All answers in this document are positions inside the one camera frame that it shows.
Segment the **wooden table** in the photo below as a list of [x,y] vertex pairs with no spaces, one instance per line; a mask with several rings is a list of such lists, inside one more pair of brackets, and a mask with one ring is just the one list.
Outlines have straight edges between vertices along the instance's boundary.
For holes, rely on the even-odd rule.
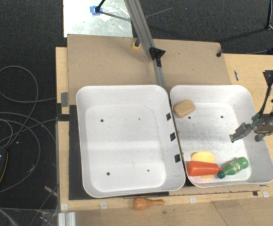
[[[262,72],[273,70],[273,56],[223,54],[223,57],[231,84],[247,88],[258,111],[267,87]],[[61,94],[69,90],[67,48],[56,48],[56,82],[57,102],[61,103]],[[270,111],[271,106],[268,103],[265,112]],[[68,107],[62,107],[62,114],[68,113]],[[132,199],[69,200],[69,122],[59,121],[57,132],[61,211],[76,211],[77,225],[80,225],[79,222],[81,225],[273,224],[273,182],[262,186],[244,185],[244,188],[252,187],[253,190],[233,190],[234,193],[224,190],[223,193],[213,194],[210,191],[200,194],[195,188],[190,195],[162,197],[165,206],[151,207],[144,211],[133,210]],[[265,140],[273,160],[273,136]],[[253,195],[252,191],[258,191],[257,195]],[[263,196],[263,191],[268,192],[268,198]],[[195,197],[195,204],[190,204],[190,197]],[[108,209],[100,209],[102,202],[107,203]]]

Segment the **empty white tray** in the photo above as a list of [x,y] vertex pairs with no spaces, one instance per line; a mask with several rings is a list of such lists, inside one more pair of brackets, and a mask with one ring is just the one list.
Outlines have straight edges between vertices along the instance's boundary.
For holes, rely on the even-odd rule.
[[174,115],[185,161],[200,151],[212,152],[222,167],[242,156],[249,161],[248,168],[223,179],[188,176],[194,185],[224,186],[273,180],[273,163],[264,140],[256,142],[253,132],[234,143],[229,138],[241,123],[251,123],[251,117],[256,114],[250,93],[244,87],[177,85],[172,88],[170,98],[173,107],[187,99],[195,104],[195,110],[186,117]]
[[76,96],[83,186],[96,198],[177,190],[185,171],[166,91],[87,86]]

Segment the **bottle cap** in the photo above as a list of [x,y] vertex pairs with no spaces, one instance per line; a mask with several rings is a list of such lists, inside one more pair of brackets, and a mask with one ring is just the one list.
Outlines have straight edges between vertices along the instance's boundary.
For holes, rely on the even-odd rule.
[[217,174],[217,177],[224,178],[225,177],[225,173],[223,171],[219,171],[218,174]]

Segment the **green bottle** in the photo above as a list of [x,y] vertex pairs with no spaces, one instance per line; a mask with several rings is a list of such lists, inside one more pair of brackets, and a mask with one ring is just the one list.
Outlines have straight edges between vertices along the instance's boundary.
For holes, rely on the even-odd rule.
[[248,165],[249,161],[245,157],[239,157],[227,164],[222,171],[218,172],[217,176],[219,178],[224,178],[226,175],[234,175],[240,170],[247,168]]

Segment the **black floor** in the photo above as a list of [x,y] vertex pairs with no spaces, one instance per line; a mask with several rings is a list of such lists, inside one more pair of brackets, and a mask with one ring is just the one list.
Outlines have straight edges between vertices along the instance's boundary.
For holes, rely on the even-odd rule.
[[[269,0],[140,1],[147,15],[173,8],[148,18],[155,38],[218,41],[225,53],[253,53],[273,47],[273,31],[264,29]],[[57,46],[66,46],[62,0],[0,0],[0,69],[10,65],[29,69],[38,81],[39,100],[56,96]],[[35,100],[33,79],[18,68],[0,73],[0,89],[13,99]],[[0,112],[28,115],[33,105],[12,102],[0,95]],[[55,119],[56,101],[37,103],[32,117],[39,121]],[[0,114],[0,118],[25,121],[19,115]],[[55,134],[55,122],[46,125]],[[20,129],[20,125],[12,126],[15,132]],[[41,126],[33,131],[41,145],[39,165],[23,183],[0,193],[0,207],[38,209],[49,196],[44,187],[56,187],[55,143]],[[0,122],[0,139],[8,134],[7,125]],[[9,165],[0,191],[29,174],[37,161],[37,148],[37,139],[32,133],[19,135],[10,147]],[[52,196],[44,208],[53,209],[55,205],[56,198]]]

